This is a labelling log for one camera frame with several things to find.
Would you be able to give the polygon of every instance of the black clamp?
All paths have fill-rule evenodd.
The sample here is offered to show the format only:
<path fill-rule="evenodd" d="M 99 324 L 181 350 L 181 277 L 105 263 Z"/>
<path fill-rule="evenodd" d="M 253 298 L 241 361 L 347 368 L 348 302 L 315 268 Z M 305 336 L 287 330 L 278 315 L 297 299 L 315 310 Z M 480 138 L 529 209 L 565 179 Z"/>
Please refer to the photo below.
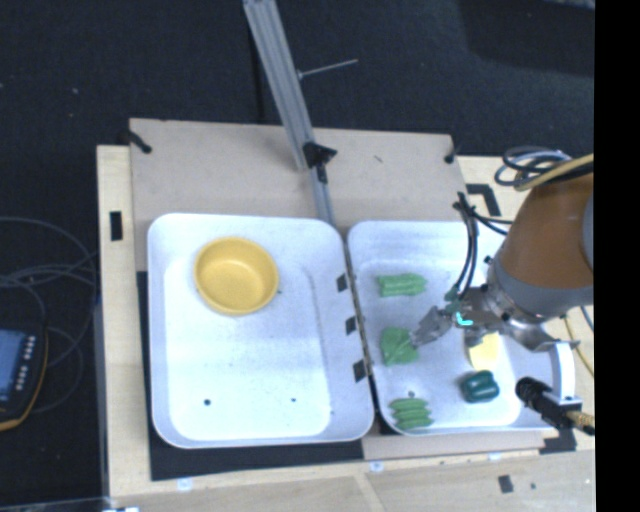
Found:
<path fill-rule="evenodd" d="M 302 146 L 304 158 L 307 161 L 309 169 L 315 167 L 318 174 L 318 180 L 325 185 L 329 182 L 327 179 L 326 164 L 338 153 L 335 149 L 327 148 L 316 144 L 315 142 L 307 142 Z"/>

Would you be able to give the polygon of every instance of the white surface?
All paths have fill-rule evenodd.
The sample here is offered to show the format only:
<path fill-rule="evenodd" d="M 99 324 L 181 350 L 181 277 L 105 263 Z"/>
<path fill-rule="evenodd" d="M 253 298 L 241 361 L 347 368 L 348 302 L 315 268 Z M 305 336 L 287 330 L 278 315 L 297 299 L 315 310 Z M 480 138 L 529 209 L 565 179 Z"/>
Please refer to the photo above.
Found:
<path fill-rule="evenodd" d="M 483 259 L 493 256 L 501 241 L 501 235 L 481 229 L 474 286 L 484 282 L 487 265 Z M 514 390 L 518 379 L 524 376 L 551 382 L 550 353 L 529 352 L 502 336 L 493 371 L 500 395 L 491 402 L 474 404 L 463 399 L 459 387 L 461 379 L 476 371 L 466 355 L 461 329 L 452 327 L 440 339 L 418 348 L 415 362 L 384 364 L 380 349 L 384 328 L 413 331 L 432 306 L 446 305 L 444 295 L 458 278 L 467 250 L 462 222 L 362 222 L 349 233 L 348 245 L 381 413 L 391 427 L 395 420 L 388 404 L 396 398 L 415 395 L 429 402 L 434 423 L 405 432 L 409 435 L 548 428 L 539 415 L 522 406 Z M 379 296 L 376 276 L 405 272 L 427 279 L 424 293 L 413 297 Z"/>
<path fill-rule="evenodd" d="M 213 239 L 242 236 L 274 258 L 280 285 L 263 309 L 227 316 L 198 295 L 192 272 Z M 153 420 L 183 448 L 352 440 L 373 421 L 343 243 L 313 219 L 168 214 L 148 235 Z"/>

